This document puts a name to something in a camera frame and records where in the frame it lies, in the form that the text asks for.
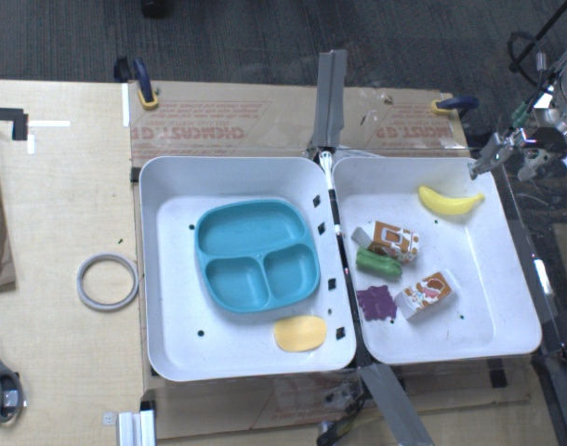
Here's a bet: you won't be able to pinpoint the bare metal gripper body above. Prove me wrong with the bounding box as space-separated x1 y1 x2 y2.
527 105 567 158

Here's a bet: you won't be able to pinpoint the yellow banana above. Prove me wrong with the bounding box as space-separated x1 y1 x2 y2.
417 184 486 217

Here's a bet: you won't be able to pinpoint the white plastic tray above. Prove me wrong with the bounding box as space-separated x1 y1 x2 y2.
332 155 544 367
138 155 358 384

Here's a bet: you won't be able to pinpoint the orange and white carton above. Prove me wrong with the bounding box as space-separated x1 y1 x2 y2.
393 269 458 321
350 219 421 266

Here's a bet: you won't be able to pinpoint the green toy pea pod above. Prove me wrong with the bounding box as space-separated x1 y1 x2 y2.
355 246 404 280

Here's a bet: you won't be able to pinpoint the purple grapes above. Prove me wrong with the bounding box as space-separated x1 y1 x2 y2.
355 284 399 323

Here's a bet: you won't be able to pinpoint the blue divided plate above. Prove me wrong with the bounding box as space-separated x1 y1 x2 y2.
193 198 322 316

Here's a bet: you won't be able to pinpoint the yellow oval toy slice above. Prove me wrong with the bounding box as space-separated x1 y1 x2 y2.
272 314 329 354

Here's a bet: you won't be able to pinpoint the brown cardboard board red print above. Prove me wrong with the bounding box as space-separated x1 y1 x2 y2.
127 80 534 441

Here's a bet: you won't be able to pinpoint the grey tape ring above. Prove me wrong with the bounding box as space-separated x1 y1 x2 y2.
75 252 140 313

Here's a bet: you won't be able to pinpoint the grey handled scissors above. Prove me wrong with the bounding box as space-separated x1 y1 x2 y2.
0 338 27 425

